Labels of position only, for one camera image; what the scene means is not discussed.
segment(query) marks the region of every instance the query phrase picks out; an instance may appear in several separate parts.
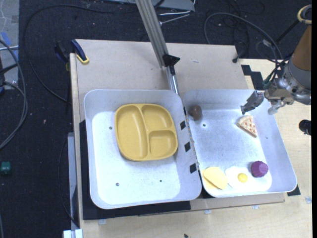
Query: cable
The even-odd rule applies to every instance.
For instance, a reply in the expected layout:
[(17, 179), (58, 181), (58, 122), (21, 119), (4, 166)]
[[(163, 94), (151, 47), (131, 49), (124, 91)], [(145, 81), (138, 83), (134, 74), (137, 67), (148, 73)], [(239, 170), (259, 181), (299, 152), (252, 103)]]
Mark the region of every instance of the cable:
[(124, 14), (124, 13), (131, 13), (131, 12), (135, 12), (137, 11), (136, 9), (135, 10), (130, 10), (130, 11), (100, 11), (100, 10), (94, 10), (94, 9), (89, 9), (89, 8), (85, 8), (85, 7), (81, 7), (81, 6), (77, 6), (77, 5), (72, 5), (72, 4), (58, 4), (58, 5), (51, 5), (51, 6), (48, 6), (48, 7), (44, 7), (42, 9), (39, 9), (37, 10), (36, 12), (34, 12), (30, 17), (29, 19), (27, 20), (27, 23), (26, 23), (26, 26), (25, 26), (25, 29), (23, 31), (23, 42), (24, 42), (24, 45), (23, 45), (23, 49), (24, 49), (24, 52), (25, 52), (25, 55), (26, 55), (26, 58), (31, 66), (31, 69), (33, 70), (36, 78), (39, 80), (39, 82), (42, 84), (42, 86), (48, 90), (53, 96), (57, 97), (58, 99), (62, 100), (63, 102), (66, 102), (70, 105), (72, 105), (70, 102), (68, 102), (65, 98), (61, 97), (59, 94), (55, 93), (53, 90), (51, 90), (44, 82), (43, 80), (39, 77), (38, 73), (35, 71), (35, 68), (31, 62), (31, 59), (29, 57), (29, 54), (27, 52), (27, 49), (26, 49), (26, 31), (28, 29), (28, 26), (32, 20), (32, 18), (34, 16), (36, 16), (38, 13), (44, 11), (44, 10), (47, 10), (47, 9), (51, 9), (51, 8), (58, 8), (58, 7), (69, 7), (69, 8), (76, 8), (76, 9), (82, 9), (82, 10), (86, 10), (86, 11), (92, 11), (92, 12), (96, 12), (96, 13), (102, 13), (102, 14)]
[(273, 81), (277, 75), (278, 68), (282, 68), (283, 66), (285, 66), (286, 65), (285, 62), (291, 58), (292, 54), (293, 53), (287, 55), (281, 62), (278, 62), (276, 60), (275, 68), (271, 71), (271, 73), (262, 82), (264, 89), (268, 89), (271, 86), (271, 84), (273, 83)]
[[(239, 56), (237, 56), (237, 60), (239, 59), (239, 57), (241, 57), (242, 55), (247, 55), (248, 53), (248, 49), (249, 49), (249, 33), (247, 31), (247, 28), (245, 27), (245, 25), (243, 25), (241, 22), (238, 22), (237, 20), (233, 19), (233, 18), (230, 18), (230, 17), (225, 17), (223, 20), (222, 20), (222, 23), (219, 23), (219, 24), (215, 24), (213, 22), (211, 22), (211, 24), (215, 27), (220, 27), (220, 28), (230, 28), (232, 29), (232, 32), (231, 34), (224, 34), (224, 32), (221, 32), (221, 35), (223, 36), (226, 36), (226, 37), (230, 37), (230, 36), (233, 36), (233, 41), (234, 41), (234, 45), (237, 47), (237, 46), (242, 46), (242, 51), (240, 51), (238, 48), (237, 48), (237, 51), (238, 51), (238, 54)], [(240, 35), (244, 34), (245, 37), (244, 38), (236, 38), (235, 35), (236, 33), (240, 33)]]
[(14, 87), (15, 89), (17, 89), (22, 96), (24, 97), (24, 103), (23, 103), (23, 110), (22, 110), (22, 114), (21, 114), (21, 118), (19, 121), (19, 124), (17, 125), (17, 127), (13, 130), (13, 132), (4, 140), (3, 143), (0, 144), (0, 150), (2, 150), (10, 141), (11, 139), (16, 135), (17, 131), (20, 129), (20, 127), (22, 126), (22, 124), (24, 123), (26, 116), (27, 116), (27, 111), (28, 111), (28, 104), (27, 104), (27, 100), (26, 100), (26, 90), (25, 90), (25, 80), (24, 80), (24, 76), (23, 76), (23, 71), (21, 69), (20, 63), (17, 59), (17, 57), (15, 56), (14, 52), (11, 50), (11, 48), (3, 41), (0, 39), (0, 43), (2, 43), (11, 53), (16, 65), (18, 66), (19, 72), (20, 72), (20, 76), (22, 79), (22, 86), (23, 86), (23, 90), (21, 90), (19, 87), (9, 83), (9, 82), (4, 82), (5, 84)]
[[(270, 49), (271, 49), (272, 52), (273, 52), (273, 55), (275, 56), (275, 60), (272, 60), (272, 59), (266, 57), (263, 53), (260, 52), (260, 50), (259, 50), (259, 45), (260, 45), (260, 44), (263, 44), (263, 45), (266, 46), (266, 47), (270, 47)], [(268, 61), (271, 61), (271, 62), (275, 62), (275, 63), (276, 63), (276, 61), (277, 61), (277, 59), (276, 59), (276, 53), (275, 53), (275, 51), (274, 51), (272, 45), (266, 45), (266, 44), (264, 44), (264, 41), (259, 41), (259, 42), (256, 43), (256, 51), (258, 52), (258, 54), (259, 54), (263, 59), (266, 59), (266, 60), (268, 60)]]
[(5, 74), (6, 72), (8, 72), (9, 70), (11, 70), (11, 69), (13, 69), (13, 68), (15, 68), (15, 67), (17, 67), (17, 64), (16, 64), (16, 63), (15, 63), (15, 64), (12, 64), (12, 65), (9, 65), (9, 66), (6, 67), (6, 68), (3, 68), (2, 70), (0, 70), (0, 75)]
[(258, 30), (259, 32), (261, 32), (264, 36), (266, 36), (270, 41), (271, 43), (274, 45), (274, 47), (276, 48), (276, 50), (278, 51), (278, 54), (280, 55), (280, 57), (283, 59), (283, 55), (280, 51), (280, 49), (278, 48), (277, 44), (275, 43), (275, 41), (271, 38), (270, 35), (268, 35), (264, 30), (262, 30), (260, 27), (256, 26), (255, 24), (249, 22), (248, 20), (244, 19), (244, 18), (241, 18), (241, 17), (238, 17), (234, 14), (230, 14), (230, 13), (226, 13), (226, 12), (217, 12), (217, 13), (214, 13), (212, 15), (209, 15), (207, 17), (207, 19), (205, 20), (205, 23), (204, 23), (204, 34), (205, 34), (205, 38), (208, 42), (208, 44), (211, 44), (209, 39), (208, 39), (208, 36), (207, 36), (207, 23), (209, 21), (210, 18), (216, 16), (216, 15), (227, 15), (227, 16), (231, 16), (231, 17), (234, 17), (234, 18), (237, 18), (247, 24), (249, 24), (250, 26), (252, 26), (254, 29)]
[(0, 214), (0, 234), (1, 234), (1, 238), (4, 238), (3, 224), (2, 224), (1, 214)]
[[(19, 46), (17, 45), (17, 46), (12, 46), (12, 47), (10, 47), (12, 50), (18, 50), (19, 49)], [(5, 47), (5, 48), (0, 48), (0, 51), (2, 51), (2, 50), (7, 50), (7, 48)]]
[(311, 9), (311, 8), (312, 8), (312, 5), (309, 4), (309, 5), (307, 5), (307, 6), (304, 6), (303, 8), (301, 8), (301, 9), (298, 11), (298, 13), (297, 13), (297, 19), (298, 19), (299, 22), (305, 23), (305, 24), (307, 24), (307, 25), (311, 25), (311, 24), (312, 24), (312, 20), (303, 18), (303, 16), (305, 16), (306, 13), (307, 13), (307, 11), (308, 11), (309, 9)]
[[(259, 15), (259, 14), (263, 13), (264, 8), (265, 8), (265, 6), (261, 2), (255, 1), (255, 0), (252, 0), (249, 3), (246, 3), (246, 4), (238, 4), (236, 0), (217, 0), (217, 1), (219, 1), (221, 4), (228, 5), (229, 6), (229, 13), (231, 13), (231, 11), (233, 11), (231, 14), (235, 14), (235, 15), (237, 15), (239, 17), (241, 17), (241, 13), (242, 12), (245, 12), (245, 13), (248, 13), (248, 14), (252, 14), (252, 15)], [(256, 12), (242, 10), (240, 8), (241, 6), (247, 6), (248, 8), (254, 7), (254, 6), (249, 6), (249, 5), (252, 4), (252, 3), (255, 3), (255, 2), (260, 3), (260, 5), (262, 6), (262, 9), (260, 10), (260, 12), (256, 13)], [(231, 17), (224, 18), (223, 25), (233, 29), (232, 36), (233, 36), (234, 43), (236, 43), (235, 46), (236, 47), (242, 46), (242, 51), (240, 51), (239, 55), (235, 59), (233, 59), (233, 62), (236, 62), (236, 61), (238, 61), (238, 59), (242, 55), (246, 55), (247, 56), (248, 53), (249, 53), (250, 36), (249, 36), (249, 33), (248, 33), (248, 29), (241, 22), (239, 22), (238, 20), (233, 19)], [(245, 35), (245, 41), (243, 41), (241, 38), (237, 39), (235, 37), (236, 31), (238, 31), (238, 33), (241, 33), (241, 34)]]
[(62, 156), (62, 154), (63, 154), (63, 150), (64, 150), (64, 148), (65, 148), (66, 143), (67, 143), (67, 138), (65, 139), (65, 141), (64, 141), (64, 143), (63, 143), (63, 146), (62, 146), (62, 148), (61, 148), (60, 155), (59, 155), (59, 160), (58, 160), (58, 189), (59, 189), (60, 200), (61, 200), (61, 203), (62, 203), (62, 205), (63, 205), (63, 208), (64, 208), (66, 214), (67, 214), (68, 217), (71, 219), (71, 221), (72, 221), (76, 226), (79, 227), (78, 222), (77, 222), (77, 221), (70, 215), (70, 213), (68, 212), (68, 210), (67, 210), (67, 208), (66, 208), (66, 206), (65, 206), (65, 204), (64, 204), (63, 197), (62, 197), (62, 194), (61, 194), (61, 189), (60, 189), (60, 162), (61, 162), (61, 156)]
[(285, 35), (287, 35), (298, 23), (299, 23), (299, 21), (295, 20), (294, 23), (289, 28), (287, 28), (286, 31), (284, 33), (282, 33), (280, 37), (278, 37), (275, 40), (275, 42), (279, 43), (280, 40), (282, 40), (285, 37)]
[(165, 24), (165, 23), (168, 23), (168, 22), (172, 22), (174, 20), (177, 20), (177, 19), (180, 19), (180, 18), (184, 18), (184, 17), (187, 17), (189, 16), (189, 14), (186, 14), (186, 15), (183, 15), (183, 16), (180, 16), (180, 17), (177, 17), (177, 18), (172, 18), (172, 19), (169, 19), (169, 20), (166, 20), (166, 21), (163, 21), (163, 22), (159, 22), (161, 25)]

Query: fried egg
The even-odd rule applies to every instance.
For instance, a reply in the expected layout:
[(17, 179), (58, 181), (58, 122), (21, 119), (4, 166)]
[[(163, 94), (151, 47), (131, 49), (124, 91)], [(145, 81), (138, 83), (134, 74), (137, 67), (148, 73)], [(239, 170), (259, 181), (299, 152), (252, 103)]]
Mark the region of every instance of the fried egg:
[(228, 184), (234, 189), (250, 190), (256, 183), (251, 172), (245, 167), (230, 167), (225, 170), (225, 174)]

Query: black clip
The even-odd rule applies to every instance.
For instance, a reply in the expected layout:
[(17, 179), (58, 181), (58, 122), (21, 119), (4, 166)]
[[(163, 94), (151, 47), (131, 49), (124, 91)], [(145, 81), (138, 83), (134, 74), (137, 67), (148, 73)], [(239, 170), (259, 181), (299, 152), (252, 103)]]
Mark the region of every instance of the black clip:
[(4, 93), (4, 82), (3, 79), (0, 78), (0, 95)]
[(163, 61), (165, 64), (165, 67), (169, 67), (170, 73), (172, 75), (175, 75), (175, 68), (174, 65), (180, 60), (180, 58), (171, 56), (168, 54), (163, 55)]
[(61, 41), (58, 41), (54, 47), (55, 54), (57, 57), (64, 63), (69, 62), (69, 55), (66, 51), (66, 48), (64, 47), (63, 43)]

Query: wooden table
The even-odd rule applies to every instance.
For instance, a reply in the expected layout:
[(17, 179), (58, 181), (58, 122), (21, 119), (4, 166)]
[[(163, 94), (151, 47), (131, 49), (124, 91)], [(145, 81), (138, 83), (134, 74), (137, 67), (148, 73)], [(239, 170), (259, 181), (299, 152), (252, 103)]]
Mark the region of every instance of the wooden table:
[[(83, 98), (93, 89), (168, 89), (151, 43), (77, 40), (90, 62), (70, 56), (73, 124), (79, 223), (84, 238), (209, 238), (209, 237), (312, 237), (311, 136), (298, 124), (311, 120), (311, 107), (299, 103), (281, 108), (275, 119), (291, 159), (301, 194), (263, 194), (232, 198), (198, 198), (191, 210), (169, 214), (84, 220), (81, 194), (79, 123), (84, 120)], [(262, 59), (243, 59), (234, 46), (167, 44), (169, 53), (181, 58), (175, 66), (180, 96), (192, 89), (253, 89), (241, 64), (266, 77), (274, 64)]]

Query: black mat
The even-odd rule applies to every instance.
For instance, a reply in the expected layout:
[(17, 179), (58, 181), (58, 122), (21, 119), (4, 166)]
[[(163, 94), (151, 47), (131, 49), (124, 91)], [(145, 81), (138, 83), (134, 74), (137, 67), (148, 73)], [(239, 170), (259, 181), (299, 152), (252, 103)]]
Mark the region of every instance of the black mat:
[[(195, 13), (163, 24), (162, 30), (167, 42), (207, 44), (203, 28), (205, 19), (213, 13), (226, 12), (243, 17), (277, 40), (296, 21), (298, 10), (311, 2), (197, 0)], [(82, 10), (65, 4), (112, 13)], [(158, 9), (157, 12), (171, 11)], [(174, 17), (160, 16), (159, 19), (166, 21)], [(252, 27), (238, 24), (237, 29), (232, 28), (232, 24), (236, 22), (228, 16), (212, 18), (206, 28), (210, 43), (236, 45), (242, 57), (260, 58), (255, 45), (264, 38), (263, 35)], [(305, 25), (297, 24), (278, 42), (283, 56), (295, 49), (305, 28)], [(70, 220), (59, 198), (57, 170), (63, 142), (72, 129), (72, 115), (70, 106), (49, 93), (35, 77), (26, 51), (41, 80), (65, 99), (69, 73), (54, 53), (57, 41), (62, 41), (71, 51), (70, 40), (75, 38), (148, 41), (148, 37), (135, 5), (93, 0), (20, 0), (19, 31), (19, 59), (27, 84), (29, 114), (22, 129), (0, 152), (0, 160), (10, 161), (13, 169), (12, 176), (0, 177), (0, 212), (6, 237), (55, 238), (60, 237), (63, 230), (70, 229)], [(273, 58), (270, 49), (260, 48), (266, 56)], [(0, 97), (0, 106), (2, 141), (18, 123), (22, 98), (15, 91), (7, 91)], [(61, 159), (60, 177), (63, 200), (69, 207), (66, 152), (67, 148)]]
[(86, 122), (83, 121), (80, 123), (80, 149), (82, 168), (83, 218), (85, 220), (109, 219), (124, 216), (147, 215), (191, 209), (189, 201), (140, 205), (111, 210), (105, 210), (97, 207), (90, 197), (88, 146), (86, 135)]

